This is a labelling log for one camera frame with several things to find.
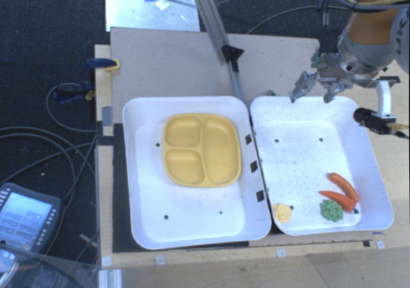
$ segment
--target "black floor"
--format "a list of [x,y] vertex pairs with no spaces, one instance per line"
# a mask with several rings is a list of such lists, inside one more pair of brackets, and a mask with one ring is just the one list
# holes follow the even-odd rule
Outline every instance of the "black floor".
[[[317,0],[236,0],[222,4],[219,10],[227,32],[246,33],[269,16],[316,4]],[[329,36],[325,44],[327,50],[336,47],[336,37],[347,17],[347,12],[331,10]],[[45,100],[58,84],[90,79],[85,61],[93,58],[95,44],[110,42],[104,21],[104,0],[0,0],[1,181],[58,152],[55,142],[68,148],[59,137],[21,127],[50,131],[74,145],[92,142],[94,133],[70,131],[52,121],[47,114]],[[321,16],[316,10],[301,10],[271,20],[253,33],[319,38],[321,23]],[[50,108],[65,125],[95,129],[92,102],[77,100],[61,106],[51,99]],[[81,147],[81,151],[86,154],[88,146]],[[83,160],[78,154],[69,153],[78,175]],[[89,162],[94,166],[92,153]],[[72,180],[69,162],[64,156],[58,156],[18,174],[12,182],[63,198]],[[94,248],[80,255],[86,243],[79,235],[92,237],[96,230],[95,181],[86,167],[50,254],[72,260],[80,256],[83,262],[93,262]]]

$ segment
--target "yellow clamp pad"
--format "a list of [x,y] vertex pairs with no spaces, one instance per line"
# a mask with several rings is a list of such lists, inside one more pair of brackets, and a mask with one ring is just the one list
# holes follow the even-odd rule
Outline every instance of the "yellow clamp pad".
[[105,67],[104,70],[106,72],[113,72],[115,70],[119,70],[120,69],[120,61],[119,60],[113,60],[116,65],[115,66],[111,66],[111,67]]

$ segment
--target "orange carrot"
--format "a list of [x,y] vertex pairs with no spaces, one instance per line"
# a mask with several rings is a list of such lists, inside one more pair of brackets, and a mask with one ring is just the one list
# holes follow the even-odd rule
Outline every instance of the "orange carrot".
[[329,180],[337,184],[345,192],[345,194],[349,198],[353,199],[356,203],[359,201],[359,195],[356,193],[356,190],[353,188],[350,182],[343,178],[341,175],[332,172],[329,174]]
[[319,191],[319,193],[323,196],[326,196],[327,198],[330,198],[331,200],[334,200],[335,202],[338,202],[345,212],[353,211],[354,207],[356,206],[356,202],[353,199],[340,193],[325,190]]

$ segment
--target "wooden table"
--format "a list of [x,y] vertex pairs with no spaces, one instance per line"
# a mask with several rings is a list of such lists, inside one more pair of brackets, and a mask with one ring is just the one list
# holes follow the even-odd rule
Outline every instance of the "wooden table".
[[[287,95],[303,70],[313,72],[310,57],[318,49],[316,40],[250,35],[229,35],[229,39],[231,45],[245,49],[239,66],[247,105],[269,90]],[[206,33],[114,28],[111,46],[95,46],[95,57],[121,62],[117,72],[96,70],[97,121],[105,116],[104,136],[113,135],[112,124],[122,122],[123,105],[135,97],[232,95],[227,67],[218,62]],[[391,89],[392,114],[398,123],[408,124],[409,76],[396,63],[387,75],[401,78],[402,82]],[[324,93],[318,84],[309,95]],[[355,87],[342,95],[360,107],[377,109],[375,90]],[[400,283],[410,280],[405,269],[410,260],[409,141],[374,133],[369,137],[395,212],[389,229],[267,236],[247,248],[138,253],[112,252],[113,147],[99,145],[102,265],[122,268],[124,287],[134,287],[135,280],[141,282],[138,287],[271,287],[274,282],[278,287],[301,282],[304,287],[381,287],[388,282],[392,287],[403,287]],[[363,241],[369,241],[370,246],[365,247]],[[283,251],[286,257],[278,257]],[[165,260],[165,265],[157,265],[158,260]],[[396,285],[391,281],[394,273]]]

